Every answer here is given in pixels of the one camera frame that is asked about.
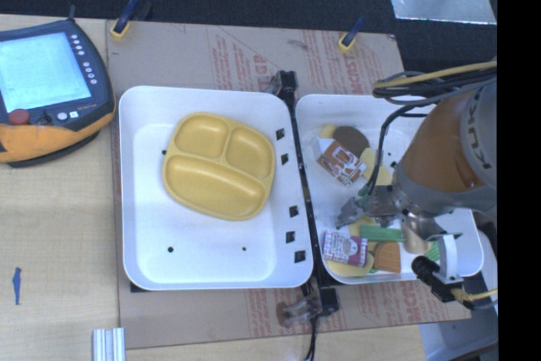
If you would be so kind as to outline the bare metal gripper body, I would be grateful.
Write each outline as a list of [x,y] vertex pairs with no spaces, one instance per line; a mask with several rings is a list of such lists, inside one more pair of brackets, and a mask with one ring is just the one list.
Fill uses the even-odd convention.
[[411,203],[399,187],[380,185],[375,187],[363,209],[380,226],[389,227],[396,219],[409,214]]

